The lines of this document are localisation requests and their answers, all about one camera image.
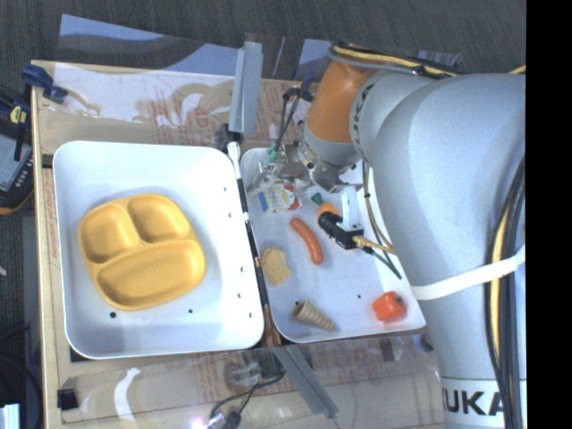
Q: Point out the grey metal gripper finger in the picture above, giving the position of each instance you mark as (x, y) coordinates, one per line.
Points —
(298, 183)
(268, 174)

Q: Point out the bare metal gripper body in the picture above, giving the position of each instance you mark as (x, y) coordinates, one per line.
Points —
(328, 178)

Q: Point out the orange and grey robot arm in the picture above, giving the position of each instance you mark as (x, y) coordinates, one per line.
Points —
(438, 186)

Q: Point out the white printed packet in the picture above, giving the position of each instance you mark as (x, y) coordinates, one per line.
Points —
(276, 199)

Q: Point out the orange carrot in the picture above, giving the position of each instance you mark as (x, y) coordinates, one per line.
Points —
(329, 208)

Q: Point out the orange sausage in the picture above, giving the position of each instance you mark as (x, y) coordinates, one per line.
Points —
(308, 239)

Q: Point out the beige biscuit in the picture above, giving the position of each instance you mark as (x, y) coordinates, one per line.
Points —
(275, 266)

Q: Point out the white plastic tray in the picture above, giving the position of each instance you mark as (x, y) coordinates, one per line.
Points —
(147, 338)
(348, 280)

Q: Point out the brown cardboard board red print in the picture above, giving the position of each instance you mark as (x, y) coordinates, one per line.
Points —
(179, 105)

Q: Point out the tan ice cream cone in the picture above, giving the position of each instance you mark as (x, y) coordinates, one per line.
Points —
(313, 316)

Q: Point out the orange bell pepper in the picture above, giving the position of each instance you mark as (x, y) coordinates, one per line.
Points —
(388, 307)

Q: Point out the yellow divided plate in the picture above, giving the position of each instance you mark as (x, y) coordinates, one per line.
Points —
(143, 257)

